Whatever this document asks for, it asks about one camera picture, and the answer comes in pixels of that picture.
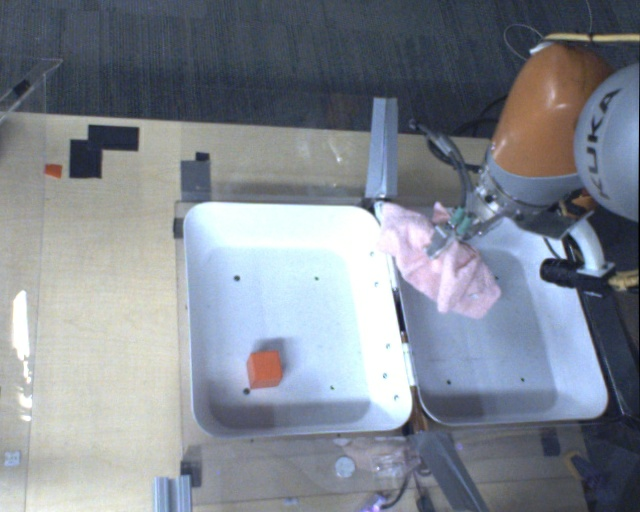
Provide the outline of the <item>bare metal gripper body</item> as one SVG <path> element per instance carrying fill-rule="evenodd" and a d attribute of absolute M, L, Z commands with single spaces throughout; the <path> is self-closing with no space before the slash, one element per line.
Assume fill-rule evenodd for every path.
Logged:
<path fill-rule="evenodd" d="M 445 232 L 458 240 L 484 236 L 510 213 L 511 198 L 489 174 L 480 174 L 473 189 L 465 191 L 463 206 L 450 211 Z"/>

